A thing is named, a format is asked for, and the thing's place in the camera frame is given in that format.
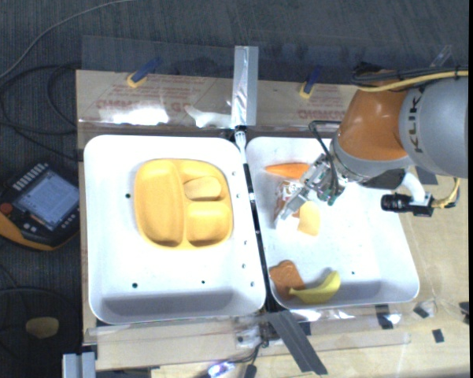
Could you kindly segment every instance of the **tape piece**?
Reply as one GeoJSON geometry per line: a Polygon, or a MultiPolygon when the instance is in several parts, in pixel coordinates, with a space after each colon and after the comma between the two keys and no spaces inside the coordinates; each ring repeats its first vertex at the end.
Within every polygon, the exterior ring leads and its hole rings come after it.
{"type": "Polygon", "coordinates": [[[301,372],[313,371],[317,375],[328,374],[325,365],[290,311],[268,313],[266,319],[282,338],[301,372]]]}
{"type": "Polygon", "coordinates": [[[160,57],[156,57],[151,61],[148,61],[140,69],[127,77],[127,84],[131,88],[139,87],[147,80],[147,74],[153,72],[161,63],[162,59],[160,57]]]}
{"type": "Polygon", "coordinates": [[[432,331],[432,335],[434,335],[434,340],[435,340],[436,343],[444,342],[444,335],[442,334],[441,329],[434,329],[432,331]]]}
{"type": "Polygon", "coordinates": [[[393,329],[394,324],[390,320],[390,308],[388,305],[377,305],[376,308],[376,317],[378,318],[378,323],[382,329],[393,329]]]}
{"type": "Polygon", "coordinates": [[[248,364],[245,370],[245,376],[243,378],[254,378],[257,374],[257,367],[253,364],[248,364]]]}
{"type": "Polygon", "coordinates": [[[459,302],[458,304],[460,309],[462,310],[462,314],[464,315],[464,323],[470,324],[469,321],[469,301],[459,302]]]}
{"type": "Polygon", "coordinates": [[[235,70],[231,103],[231,126],[255,126],[257,123],[257,81],[259,48],[235,47],[235,70]]]}
{"type": "Polygon", "coordinates": [[[312,92],[313,92],[313,87],[315,87],[315,83],[318,81],[321,69],[322,67],[320,65],[315,66],[315,68],[309,74],[306,81],[301,85],[301,91],[299,92],[299,95],[302,98],[311,97],[312,92]]]}
{"type": "Polygon", "coordinates": [[[305,333],[307,336],[312,335],[312,324],[308,321],[306,322],[299,322],[299,327],[302,329],[302,331],[305,333]]]}
{"type": "Polygon", "coordinates": [[[418,315],[420,315],[423,319],[427,318],[430,316],[430,314],[425,310],[423,309],[421,306],[417,306],[414,310],[413,310],[414,313],[417,313],[418,315]]]}

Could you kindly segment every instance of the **yellow cable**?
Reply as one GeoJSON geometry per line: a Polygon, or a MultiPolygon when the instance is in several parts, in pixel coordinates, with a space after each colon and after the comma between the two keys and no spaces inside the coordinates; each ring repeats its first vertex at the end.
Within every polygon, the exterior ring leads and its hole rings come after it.
{"type": "Polygon", "coordinates": [[[411,84],[422,83],[424,81],[447,79],[449,77],[468,77],[469,71],[463,70],[461,72],[439,72],[430,74],[429,76],[420,76],[408,80],[397,81],[392,84],[382,85],[381,87],[359,87],[359,90],[367,92],[379,92],[393,90],[394,88],[407,87],[411,84]]]}
{"type": "Polygon", "coordinates": [[[454,177],[453,180],[455,181],[455,186],[453,187],[452,192],[449,194],[448,197],[442,198],[439,200],[434,200],[432,202],[432,207],[434,208],[439,208],[439,209],[444,209],[448,204],[453,203],[456,198],[456,194],[458,192],[458,189],[460,187],[460,178],[454,177]]]}

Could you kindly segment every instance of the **blue clamp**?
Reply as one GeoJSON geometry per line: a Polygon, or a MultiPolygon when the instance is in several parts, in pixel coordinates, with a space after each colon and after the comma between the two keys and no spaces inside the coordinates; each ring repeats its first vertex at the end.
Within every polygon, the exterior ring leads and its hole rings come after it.
{"type": "Polygon", "coordinates": [[[160,57],[156,57],[155,59],[148,61],[140,69],[127,77],[127,85],[129,85],[131,88],[136,88],[142,85],[147,80],[147,74],[153,72],[162,62],[163,61],[160,57]]]}
{"type": "Polygon", "coordinates": [[[309,98],[312,95],[313,87],[315,86],[316,81],[320,76],[320,70],[322,66],[317,65],[313,71],[310,73],[306,81],[301,85],[301,90],[299,91],[299,95],[302,98],[309,98]]]}

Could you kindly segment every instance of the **white cable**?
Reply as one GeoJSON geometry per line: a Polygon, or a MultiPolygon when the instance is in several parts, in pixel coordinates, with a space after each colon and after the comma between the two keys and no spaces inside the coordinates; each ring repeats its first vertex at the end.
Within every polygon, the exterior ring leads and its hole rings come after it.
{"type": "Polygon", "coordinates": [[[33,48],[33,46],[35,46],[35,44],[40,39],[42,39],[45,35],[47,35],[53,29],[59,27],[60,25],[63,25],[65,23],[69,22],[70,20],[73,20],[74,18],[81,17],[84,14],[91,13],[93,11],[96,11],[98,9],[102,9],[104,7],[107,7],[107,6],[113,6],[115,4],[127,3],[127,2],[137,2],[137,1],[140,1],[140,0],[116,0],[115,2],[107,2],[107,3],[101,4],[99,6],[95,6],[91,9],[81,11],[80,13],[73,14],[72,16],[70,16],[68,18],[65,18],[64,20],[61,20],[61,21],[59,21],[58,23],[56,23],[54,25],[51,25],[44,32],[42,32],[39,36],[37,36],[35,39],[33,39],[33,42],[30,43],[30,45],[26,48],[26,50],[23,52],[23,54],[19,56],[19,58],[16,60],[16,62],[12,66],[10,66],[7,70],[5,70],[2,74],[0,74],[0,79],[2,77],[7,76],[7,74],[9,74],[10,72],[12,72],[24,60],[24,58],[30,53],[30,50],[33,48]]]}

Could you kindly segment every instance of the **white tray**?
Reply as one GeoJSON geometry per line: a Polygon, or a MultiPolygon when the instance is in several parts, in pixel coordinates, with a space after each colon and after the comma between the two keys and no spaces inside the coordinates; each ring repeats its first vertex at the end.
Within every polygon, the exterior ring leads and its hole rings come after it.
{"type": "Polygon", "coordinates": [[[89,303],[109,324],[249,315],[266,290],[241,157],[218,138],[101,135],[84,150],[89,303]],[[140,165],[157,158],[207,161],[225,175],[232,233],[217,246],[158,248],[135,222],[140,165]]]}
{"type": "MultiPolygon", "coordinates": [[[[324,140],[329,147],[330,140],[324,140]]],[[[315,287],[329,270],[341,275],[338,293],[327,303],[306,305],[299,298],[275,299],[288,309],[322,309],[409,302],[419,291],[419,278],[396,213],[381,210],[389,191],[349,184],[332,206],[320,206],[320,233],[284,235],[273,224],[275,189],[284,178],[265,171],[268,165],[313,163],[322,153],[315,139],[257,137],[247,146],[247,158],[268,268],[290,260],[306,287],[315,287]]]]}

